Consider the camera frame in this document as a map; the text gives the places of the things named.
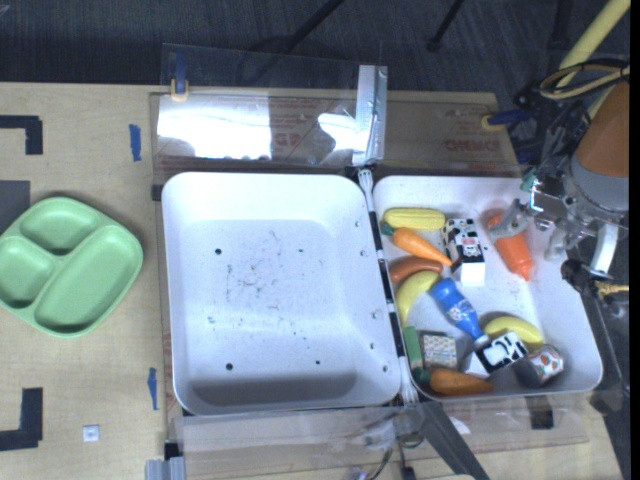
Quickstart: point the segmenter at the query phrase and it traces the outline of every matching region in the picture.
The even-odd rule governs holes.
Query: yellow corn
[[[392,228],[435,231],[444,226],[445,216],[430,208],[390,208],[384,212],[382,220]]]

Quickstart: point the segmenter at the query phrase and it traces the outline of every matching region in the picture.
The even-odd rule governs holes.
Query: black tape corner marker
[[[42,388],[23,388],[20,428],[0,431],[0,451],[37,448],[42,441]]]
[[[42,154],[42,121],[38,116],[0,116],[0,128],[24,128],[25,154]]]

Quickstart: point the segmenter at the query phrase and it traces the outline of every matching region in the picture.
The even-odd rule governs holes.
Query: blue bottle
[[[429,293],[438,301],[447,320],[473,338],[476,348],[491,341],[480,329],[476,310],[458,291],[456,283],[452,279],[441,279],[431,287]]]

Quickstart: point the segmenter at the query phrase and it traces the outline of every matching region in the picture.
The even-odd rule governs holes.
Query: carrot
[[[447,368],[433,370],[429,386],[442,395],[475,395],[493,391],[493,384]]]
[[[423,270],[431,270],[440,274],[442,272],[442,263],[435,260],[427,260],[418,258],[417,256],[405,256],[393,262],[389,267],[389,277],[392,283],[399,283],[405,280],[411,274],[421,272]]]
[[[437,247],[409,228],[397,228],[394,230],[391,240],[397,247],[418,258],[439,261],[447,267],[452,264],[446,254],[440,252]]]

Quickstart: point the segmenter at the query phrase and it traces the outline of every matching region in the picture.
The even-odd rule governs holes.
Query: dark background
[[[158,84],[165,43],[247,50],[292,34],[326,1],[0,0],[8,6],[0,10],[0,81]],[[467,0],[440,50],[428,52],[453,1],[347,0],[292,53],[387,65],[390,89],[494,92],[509,109],[520,89],[557,67],[608,0]],[[558,6],[567,25],[550,45]],[[593,55],[629,57],[630,38],[627,13]],[[626,283],[628,264],[626,239],[612,267]],[[628,320],[598,314],[609,366],[599,406],[629,478]]]

